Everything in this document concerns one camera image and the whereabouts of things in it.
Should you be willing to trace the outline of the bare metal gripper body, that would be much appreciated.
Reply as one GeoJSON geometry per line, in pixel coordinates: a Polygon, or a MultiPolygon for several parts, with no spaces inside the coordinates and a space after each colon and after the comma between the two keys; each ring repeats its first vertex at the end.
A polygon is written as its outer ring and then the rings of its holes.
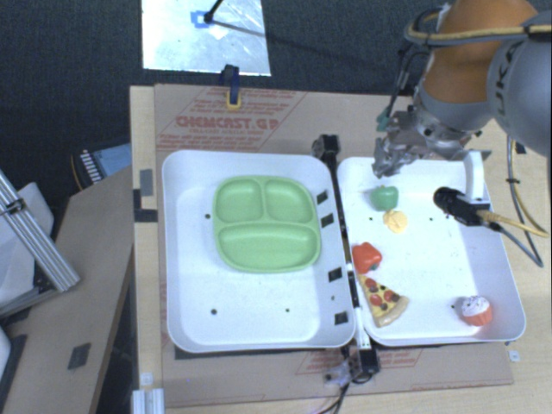
{"type": "Polygon", "coordinates": [[[396,111],[386,125],[382,146],[392,160],[462,160],[467,141],[467,132],[453,129],[420,109],[396,111]]]}

